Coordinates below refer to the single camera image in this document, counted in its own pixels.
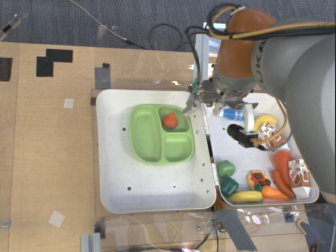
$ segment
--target white paper piece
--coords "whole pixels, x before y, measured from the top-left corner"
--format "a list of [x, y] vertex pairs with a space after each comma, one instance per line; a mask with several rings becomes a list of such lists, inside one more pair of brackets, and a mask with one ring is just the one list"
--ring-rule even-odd
[[64, 218], [65, 215], [62, 215], [61, 213], [54, 211], [49, 219], [49, 223], [57, 228], [60, 228], [64, 221]]
[[74, 108], [74, 99], [65, 99], [63, 108]]

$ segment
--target green divided plate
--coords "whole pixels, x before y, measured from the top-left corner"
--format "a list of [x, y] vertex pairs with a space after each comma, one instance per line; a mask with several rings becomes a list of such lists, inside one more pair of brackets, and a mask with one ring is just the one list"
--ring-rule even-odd
[[[163, 118], [174, 112], [178, 125], [167, 129]], [[130, 142], [134, 156], [144, 163], [172, 164], [194, 154], [194, 136], [189, 118], [182, 109], [166, 104], [143, 104], [130, 115]]]

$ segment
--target toy banana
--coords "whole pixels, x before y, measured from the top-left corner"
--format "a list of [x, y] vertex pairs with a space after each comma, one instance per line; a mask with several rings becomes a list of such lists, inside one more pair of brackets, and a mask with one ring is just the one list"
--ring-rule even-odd
[[260, 191], [240, 191], [232, 194], [228, 199], [234, 203], [261, 202], [263, 195]]
[[254, 130], [258, 131], [261, 126], [265, 124], [265, 122], [268, 122], [269, 124], [275, 124], [278, 123], [278, 120], [273, 115], [264, 114], [256, 118], [254, 121]]

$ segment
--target black connector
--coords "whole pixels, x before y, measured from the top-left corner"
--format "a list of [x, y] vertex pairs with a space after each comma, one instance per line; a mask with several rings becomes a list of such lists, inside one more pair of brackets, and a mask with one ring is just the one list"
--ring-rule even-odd
[[244, 131], [244, 128], [242, 126], [231, 124], [229, 127], [227, 127], [227, 133], [230, 135], [233, 139], [237, 140], [240, 145], [242, 145], [245, 148], [253, 148], [254, 145], [251, 142], [251, 139], [255, 138], [258, 139], [258, 133], [246, 133]]

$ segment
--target dark green toy vegetable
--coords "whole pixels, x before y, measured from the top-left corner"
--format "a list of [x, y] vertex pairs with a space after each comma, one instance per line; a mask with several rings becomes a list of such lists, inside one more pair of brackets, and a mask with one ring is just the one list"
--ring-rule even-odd
[[236, 192], [238, 187], [239, 184], [234, 179], [227, 177], [220, 185], [220, 191], [225, 197], [229, 197]]
[[220, 161], [217, 164], [217, 173], [220, 179], [232, 176], [235, 171], [236, 171], [235, 166], [228, 160]]

